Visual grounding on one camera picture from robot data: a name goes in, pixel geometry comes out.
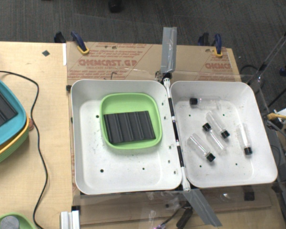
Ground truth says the yellow plate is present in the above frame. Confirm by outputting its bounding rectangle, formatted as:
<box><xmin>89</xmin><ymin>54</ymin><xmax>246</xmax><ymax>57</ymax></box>
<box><xmin>0</xmin><ymin>114</ymin><xmax>30</xmax><ymax>161</ymax></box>

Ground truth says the clear plastic bottle black cap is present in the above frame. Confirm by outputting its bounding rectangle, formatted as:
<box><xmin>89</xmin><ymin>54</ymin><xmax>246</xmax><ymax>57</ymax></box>
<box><xmin>189</xmin><ymin>96</ymin><xmax>222</xmax><ymax>111</ymax></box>
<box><xmin>205</xmin><ymin>110</ymin><xmax>231</xmax><ymax>139</ymax></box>
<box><xmin>202</xmin><ymin>122</ymin><xmax>228</xmax><ymax>155</ymax></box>
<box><xmin>235</xmin><ymin>122</ymin><xmax>254</xmax><ymax>156</ymax></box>
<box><xmin>186</xmin><ymin>133</ymin><xmax>216</xmax><ymax>163</ymax></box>

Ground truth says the black ribbed rack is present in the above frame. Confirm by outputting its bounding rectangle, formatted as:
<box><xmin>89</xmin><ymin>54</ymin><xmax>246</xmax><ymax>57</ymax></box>
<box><xmin>103</xmin><ymin>110</ymin><xmax>157</xmax><ymax>145</ymax></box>
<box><xmin>0</xmin><ymin>87</ymin><xmax>19</xmax><ymax>134</ymax></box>

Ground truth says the black chair caster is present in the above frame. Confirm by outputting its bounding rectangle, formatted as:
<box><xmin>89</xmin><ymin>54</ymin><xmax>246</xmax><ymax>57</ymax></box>
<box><xmin>108</xmin><ymin>0</ymin><xmax>123</xmax><ymax>13</ymax></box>

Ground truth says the white plastic tray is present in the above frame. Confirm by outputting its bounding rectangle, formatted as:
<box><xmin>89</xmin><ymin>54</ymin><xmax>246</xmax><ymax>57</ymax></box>
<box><xmin>70</xmin><ymin>79</ymin><xmax>183</xmax><ymax>196</ymax></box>
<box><xmin>169</xmin><ymin>80</ymin><xmax>279</xmax><ymax>189</ymax></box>

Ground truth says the green plate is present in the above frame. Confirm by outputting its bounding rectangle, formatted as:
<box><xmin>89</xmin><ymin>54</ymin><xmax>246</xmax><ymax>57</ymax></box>
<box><xmin>0</xmin><ymin>212</ymin><xmax>37</xmax><ymax>229</ymax></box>
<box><xmin>99</xmin><ymin>92</ymin><xmax>163</xmax><ymax>150</ymax></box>
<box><xmin>0</xmin><ymin>127</ymin><xmax>30</xmax><ymax>168</ymax></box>

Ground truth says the grey metal can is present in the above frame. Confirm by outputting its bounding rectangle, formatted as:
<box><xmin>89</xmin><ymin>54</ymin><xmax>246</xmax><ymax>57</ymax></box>
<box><xmin>0</xmin><ymin>215</ymin><xmax>20</xmax><ymax>229</ymax></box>

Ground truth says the brown cardboard board red print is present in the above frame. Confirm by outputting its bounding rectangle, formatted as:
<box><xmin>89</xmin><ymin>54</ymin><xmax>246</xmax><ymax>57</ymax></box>
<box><xmin>66</xmin><ymin>41</ymin><xmax>273</xmax><ymax>225</ymax></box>

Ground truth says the thin black and white rod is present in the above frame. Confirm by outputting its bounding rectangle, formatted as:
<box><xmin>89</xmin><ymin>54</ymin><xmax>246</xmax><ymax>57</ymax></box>
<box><xmin>163</xmin><ymin>78</ymin><xmax>191</xmax><ymax>192</ymax></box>

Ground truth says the blue plate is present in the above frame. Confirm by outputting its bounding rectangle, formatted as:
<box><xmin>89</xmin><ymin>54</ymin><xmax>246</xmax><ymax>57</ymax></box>
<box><xmin>0</xmin><ymin>76</ymin><xmax>27</xmax><ymax>152</ymax></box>

